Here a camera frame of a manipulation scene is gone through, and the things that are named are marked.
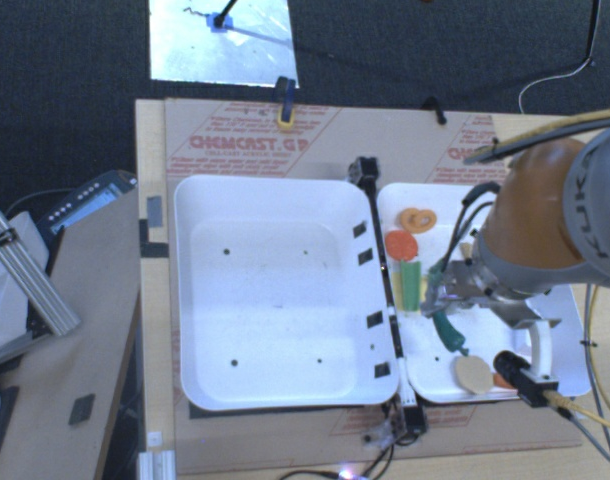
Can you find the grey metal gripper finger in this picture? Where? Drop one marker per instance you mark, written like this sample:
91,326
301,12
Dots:
447,305
429,305

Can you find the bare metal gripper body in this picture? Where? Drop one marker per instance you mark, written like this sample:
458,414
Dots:
467,285

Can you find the green chili pepper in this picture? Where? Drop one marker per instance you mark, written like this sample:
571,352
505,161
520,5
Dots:
450,335

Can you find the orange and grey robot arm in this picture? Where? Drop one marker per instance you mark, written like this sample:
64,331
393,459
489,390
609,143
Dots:
535,208

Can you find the green rectangular block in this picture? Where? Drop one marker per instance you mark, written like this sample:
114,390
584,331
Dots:
410,285

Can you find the yellow flat strip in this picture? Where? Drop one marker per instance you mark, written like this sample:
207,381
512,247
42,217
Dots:
396,293

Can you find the beige small piece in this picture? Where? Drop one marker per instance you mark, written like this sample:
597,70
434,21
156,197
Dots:
466,250

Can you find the white plastic tray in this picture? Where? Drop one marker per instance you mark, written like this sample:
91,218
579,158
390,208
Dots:
485,340
275,293

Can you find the thin black and white rod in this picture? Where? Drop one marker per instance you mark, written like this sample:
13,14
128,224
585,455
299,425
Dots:
385,273

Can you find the red round slice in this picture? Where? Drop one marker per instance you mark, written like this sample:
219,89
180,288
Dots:
400,244

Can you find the beige round biscuit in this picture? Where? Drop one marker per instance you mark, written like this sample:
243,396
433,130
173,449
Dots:
474,375

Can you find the orange pretzel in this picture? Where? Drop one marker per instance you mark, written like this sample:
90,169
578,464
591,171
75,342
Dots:
416,222

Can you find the brown cardboard board red print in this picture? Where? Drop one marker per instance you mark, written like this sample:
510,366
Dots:
385,138

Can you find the black cylinder on white bracket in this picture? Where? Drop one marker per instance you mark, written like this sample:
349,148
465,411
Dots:
532,383

